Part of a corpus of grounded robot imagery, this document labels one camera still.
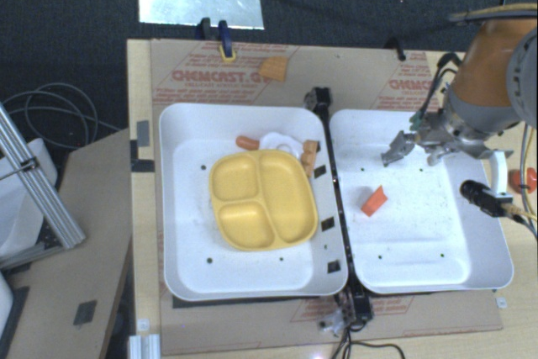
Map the orange-red round toy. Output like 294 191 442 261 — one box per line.
508 166 538 195

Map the yellow divided plate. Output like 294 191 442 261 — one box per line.
208 149 319 252

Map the white toy fried egg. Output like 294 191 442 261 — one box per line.
259 131 304 160

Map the white plastic tray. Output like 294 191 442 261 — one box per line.
158 102 350 302
329 108 515 294

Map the thin black rod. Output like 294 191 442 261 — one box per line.
315 104 362 299

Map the orange toy wedge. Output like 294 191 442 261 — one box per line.
361 185 388 218

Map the brown cardboard board red print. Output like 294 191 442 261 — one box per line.
149 39 504 355

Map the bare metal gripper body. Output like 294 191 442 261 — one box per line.
414 109 493 160

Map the black cylinder on white bracket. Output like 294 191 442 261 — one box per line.
459 150 514 219

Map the tan toy bread piece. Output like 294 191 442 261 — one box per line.
299 140 319 178

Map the tan toy pizza slice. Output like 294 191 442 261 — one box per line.
258 55 289 82

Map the orange toy sausage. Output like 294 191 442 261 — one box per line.
235 135 261 151

